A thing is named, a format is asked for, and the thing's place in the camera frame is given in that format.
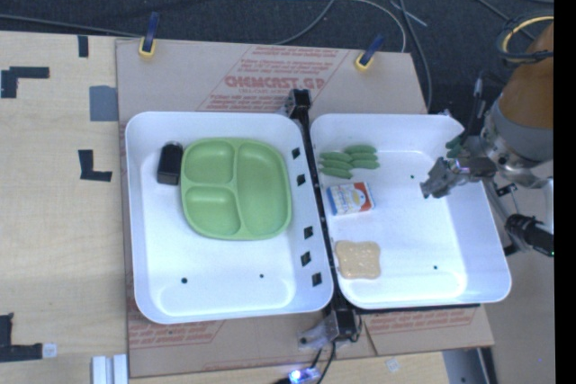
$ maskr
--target black object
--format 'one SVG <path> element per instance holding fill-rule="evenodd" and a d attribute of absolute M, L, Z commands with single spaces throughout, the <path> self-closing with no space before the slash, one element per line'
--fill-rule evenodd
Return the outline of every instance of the black object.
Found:
<path fill-rule="evenodd" d="M 171 141 L 162 147 L 158 162 L 157 181 L 161 184 L 178 185 L 180 182 L 180 165 L 184 149 L 182 145 Z"/>
<path fill-rule="evenodd" d="M 538 225 L 542 224 L 536 218 L 513 214 L 506 219 L 504 228 L 512 237 L 532 246 L 537 252 L 543 255 L 554 256 L 554 236 L 545 230 L 541 229 Z M 512 255 L 514 250 L 508 250 L 508 254 Z"/>
<path fill-rule="evenodd" d="M 42 358 L 42 344 L 12 345 L 12 318 L 14 314 L 0 316 L 0 362 L 20 362 Z"/>

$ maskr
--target black cable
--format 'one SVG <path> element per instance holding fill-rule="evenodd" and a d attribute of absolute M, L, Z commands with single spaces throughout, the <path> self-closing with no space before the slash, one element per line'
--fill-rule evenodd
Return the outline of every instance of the black cable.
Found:
<path fill-rule="evenodd" d="M 364 322 L 362 321 L 362 316 L 358 316 L 358 331 L 356 334 L 350 338 L 350 343 L 357 343 L 358 339 L 360 339 L 360 335 L 362 334 L 362 329 L 364 326 Z"/>
<path fill-rule="evenodd" d="M 484 71 L 480 72 L 480 75 L 476 79 L 476 85 L 474 87 L 474 95 L 473 95 L 473 102 L 472 102 L 472 109 L 470 111 L 470 117 L 468 118 L 468 123 L 464 129 L 464 131 L 460 134 L 460 145 L 463 146 L 470 133 L 474 128 L 474 123 L 478 119 L 478 110 L 480 108 L 480 103 L 482 101 L 482 76 Z"/>
<path fill-rule="evenodd" d="M 316 366 L 316 364 L 318 363 L 318 360 L 320 358 L 320 356 L 322 355 L 322 351 L 324 350 L 324 347 L 320 347 L 318 353 L 316 354 L 316 357 L 314 357 L 314 360 L 312 361 L 310 367 L 314 368 Z"/>
<path fill-rule="evenodd" d="M 59 28 L 76 29 L 76 30 L 80 30 L 80 31 L 101 32 L 104 34 L 111 34 L 111 35 L 120 36 L 120 37 L 142 37 L 141 35 L 132 34 L 131 32 L 115 31 L 113 29 L 104 29 L 104 28 L 97 28 L 97 27 L 92 27 L 92 26 L 85 26 L 84 24 L 74 24 L 72 22 L 42 20 L 41 18 L 30 18 L 28 16 L 18 16 L 15 14 L 0 13 L 0 19 L 1 20 L 10 20 L 10 21 L 20 21 L 20 22 L 36 22 L 37 24 L 47 24 L 48 26 L 56 26 Z"/>
<path fill-rule="evenodd" d="M 554 56 L 554 51 L 547 49 L 522 53 L 512 52 L 509 50 L 509 42 L 514 34 L 518 32 L 526 33 L 525 28 L 527 26 L 542 21 L 553 22 L 554 12 L 548 10 L 532 12 L 529 14 L 521 15 L 518 18 L 510 20 L 504 24 L 502 31 L 496 39 L 496 48 L 508 65 L 518 66 L 520 64 L 534 64 L 538 61 L 541 61 L 542 59 L 551 58 Z"/>
<path fill-rule="evenodd" d="M 330 364 L 334 360 L 335 356 L 336 356 L 336 341 L 332 341 L 332 352 L 330 354 L 330 357 L 328 358 L 328 361 L 326 362 L 326 366 L 324 367 L 324 371 L 320 375 L 320 379 L 316 381 L 316 384 L 320 384 L 322 382 L 322 380 L 326 377 L 326 373 L 328 372 L 328 368 L 330 368 Z"/>

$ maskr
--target wooden table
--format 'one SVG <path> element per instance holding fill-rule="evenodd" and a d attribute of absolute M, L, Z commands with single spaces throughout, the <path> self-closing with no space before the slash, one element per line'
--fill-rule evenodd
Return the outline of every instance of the wooden table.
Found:
<path fill-rule="evenodd" d="M 115 38 L 0 33 L 0 69 L 49 67 L 0 99 L 0 315 L 13 344 L 55 343 L 58 356 L 0 363 L 3 383 L 90 382 L 93 356 L 127 352 L 117 121 L 90 119 L 89 88 L 116 86 Z M 78 150 L 94 151 L 108 182 L 80 180 Z M 447 383 L 442 353 L 343 360 L 323 382 Z M 215 371 L 130 380 L 271 383 L 290 368 Z"/>

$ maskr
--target white tray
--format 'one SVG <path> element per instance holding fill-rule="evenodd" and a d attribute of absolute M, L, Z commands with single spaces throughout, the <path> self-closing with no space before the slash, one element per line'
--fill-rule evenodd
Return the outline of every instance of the white tray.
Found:
<path fill-rule="evenodd" d="M 436 159 L 446 155 L 445 143 L 462 130 L 443 115 L 328 114 L 312 123 L 317 155 L 354 144 L 378 149 L 376 170 L 355 169 L 351 180 L 320 175 L 332 248 L 338 240 L 374 241 L 381 248 L 379 278 L 345 279 L 338 273 L 352 304 L 447 306 L 508 295 L 509 268 L 482 184 L 455 187 L 442 199 L 424 199 L 419 188 Z M 375 208 L 333 216 L 327 188 L 356 181 L 369 183 Z"/>
<path fill-rule="evenodd" d="M 185 220 L 179 187 L 157 182 L 167 142 L 186 146 L 220 137 L 252 138 L 282 154 L 292 220 L 279 236 L 202 237 Z M 129 121 L 125 138 L 134 290 L 147 318 L 173 324 L 310 312 L 328 304 L 334 282 L 302 135 L 293 121 L 277 114 L 143 112 Z M 298 185 L 301 174 L 306 181 Z"/>

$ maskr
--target metal bracket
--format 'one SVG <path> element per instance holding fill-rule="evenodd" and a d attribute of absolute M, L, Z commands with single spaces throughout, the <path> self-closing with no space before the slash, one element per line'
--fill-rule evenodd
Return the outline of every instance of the metal bracket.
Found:
<path fill-rule="evenodd" d="M 517 190 L 518 190 L 517 186 L 514 183 L 510 183 L 507 186 L 500 187 L 499 189 L 497 189 L 496 195 L 498 195 L 499 197 L 503 197 L 504 195 L 513 193 Z"/>
<path fill-rule="evenodd" d="M 314 186 L 316 205 L 322 227 L 322 235 L 324 236 L 328 263 L 330 265 L 332 280 L 334 282 L 334 295 L 325 309 L 326 318 L 324 321 L 326 322 L 326 325 L 318 326 L 318 331 L 310 331 L 310 341 L 312 341 L 313 344 L 321 344 L 327 337 L 331 338 L 328 342 L 335 338 L 342 341 L 354 341 L 359 335 L 356 322 L 356 311 L 354 307 L 346 301 L 338 286 L 338 273 L 334 263 L 332 248 L 330 247 L 330 235 L 326 221 L 326 212 L 322 201 L 318 169 L 316 168 L 316 163 L 314 161 L 314 147 L 311 140 L 310 117 L 308 113 L 309 108 L 312 106 L 311 101 L 312 99 L 309 90 L 291 90 L 285 105 L 289 117 L 291 119 L 296 119 L 301 125 L 304 148 L 308 159 L 308 168 Z M 309 339 L 305 338 L 305 341 L 307 344 L 310 343 Z"/>
<path fill-rule="evenodd" d="M 91 384 L 128 384 L 128 361 L 126 354 L 113 357 L 97 355 L 90 362 Z"/>
<path fill-rule="evenodd" d="M 332 310 L 313 328 L 298 334 L 298 348 L 319 350 L 338 337 L 338 320 Z"/>

